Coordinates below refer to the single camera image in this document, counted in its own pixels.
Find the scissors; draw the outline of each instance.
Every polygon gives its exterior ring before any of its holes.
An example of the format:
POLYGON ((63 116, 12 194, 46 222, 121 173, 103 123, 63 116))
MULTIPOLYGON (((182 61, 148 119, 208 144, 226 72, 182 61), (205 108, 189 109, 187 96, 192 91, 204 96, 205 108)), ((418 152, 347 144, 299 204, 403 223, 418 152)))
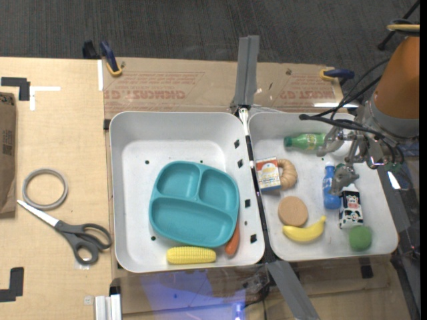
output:
POLYGON ((59 219, 56 219, 48 215, 47 213, 28 205, 24 201, 18 200, 17 202, 18 204, 20 204, 20 206, 24 207, 32 214, 38 216, 38 218, 42 219, 47 224, 50 224, 50 226, 52 226, 56 231, 62 234, 62 236, 64 236, 71 245, 71 248, 74 252, 74 256, 80 264, 94 264, 98 260, 98 251, 108 249, 113 243, 113 241, 111 240, 111 235, 108 233, 107 229, 98 224, 66 224, 63 221, 60 221, 59 219), (87 233, 86 230, 96 230, 97 232, 103 233, 105 235, 103 237, 104 239, 106 239, 106 243, 103 243, 97 236, 87 233), (79 254, 80 249, 88 250, 91 254, 91 258, 83 258, 79 254))

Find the scissors blade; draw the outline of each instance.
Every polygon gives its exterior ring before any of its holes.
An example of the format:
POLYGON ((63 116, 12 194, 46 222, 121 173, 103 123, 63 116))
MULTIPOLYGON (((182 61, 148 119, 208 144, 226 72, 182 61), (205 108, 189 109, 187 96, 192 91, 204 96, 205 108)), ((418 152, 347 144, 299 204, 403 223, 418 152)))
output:
POLYGON ((40 210, 36 209, 35 207, 28 205, 26 202, 24 202, 22 200, 17 200, 17 202, 24 209, 27 209, 32 214, 38 216, 38 218, 40 218, 41 220, 45 221, 47 224, 50 224, 53 227, 55 227, 56 223, 59 222, 59 219, 56 219, 56 218, 48 215, 47 213, 44 213, 43 211, 40 211, 40 210))

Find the yellow corn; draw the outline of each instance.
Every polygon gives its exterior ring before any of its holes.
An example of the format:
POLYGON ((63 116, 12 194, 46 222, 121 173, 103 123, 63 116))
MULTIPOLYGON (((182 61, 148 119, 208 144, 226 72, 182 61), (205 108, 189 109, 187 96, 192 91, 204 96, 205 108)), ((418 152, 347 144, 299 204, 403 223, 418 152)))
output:
POLYGON ((166 259, 171 264, 194 264, 215 262, 216 252, 202 247, 174 247, 166 252, 166 259))

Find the plastic tray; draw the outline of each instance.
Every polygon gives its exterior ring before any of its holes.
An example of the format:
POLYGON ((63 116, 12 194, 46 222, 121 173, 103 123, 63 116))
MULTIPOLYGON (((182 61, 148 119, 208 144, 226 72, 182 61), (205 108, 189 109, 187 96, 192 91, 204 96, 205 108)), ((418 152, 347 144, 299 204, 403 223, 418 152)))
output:
POLYGON ((233 235, 239 190, 225 172, 189 161, 168 163, 154 183, 149 220, 164 237, 219 247, 233 235))
POLYGON ((242 123, 228 113, 124 112, 110 124, 115 255, 134 273, 257 263, 264 236, 242 123), (166 251, 182 243, 165 238, 149 222, 156 177, 174 161, 202 163, 227 173, 239 190, 240 243, 229 257, 214 248, 213 263, 170 265, 166 251))
MULTIPOLYGON (((262 193, 270 243, 274 253, 286 261, 311 261, 365 255, 385 255, 398 245, 398 234, 387 204, 378 173, 365 163, 354 165, 360 175, 355 185, 360 192, 364 224, 372 230, 372 245, 365 251, 353 251, 348 240, 348 230, 338 225, 338 210, 323 206, 322 179, 327 161, 335 165, 344 162, 344 155, 327 154, 317 157, 315 151, 301 151, 284 147, 284 137, 298 133, 327 133, 330 125, 319 121, 301 121, 299 113, 256 113, 250 118, 249 130, 255 159, 277 157, 288 159, 296 167, 297 183, 286 191, 274 190, 262 193), (282 233, 283 224, 278 217, 278 205, 282 198, 294 195, 308 208, 311 225, 322 215, 327 217, 321 237, 311 243, 297 243, 282 233)), ((353 119, 349 114, 337 114, 336 118, 353 119)))

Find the brown disc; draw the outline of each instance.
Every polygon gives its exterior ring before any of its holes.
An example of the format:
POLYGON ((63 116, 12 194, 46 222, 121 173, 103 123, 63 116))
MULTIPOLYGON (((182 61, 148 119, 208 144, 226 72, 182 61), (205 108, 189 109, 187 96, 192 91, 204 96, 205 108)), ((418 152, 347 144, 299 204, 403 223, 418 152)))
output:
POLYGON ((308 218, 306 204, 294 196, 284 197, 280 201, 278 214, 284 225, 293 225, 294 227, 302 226, 308 218))

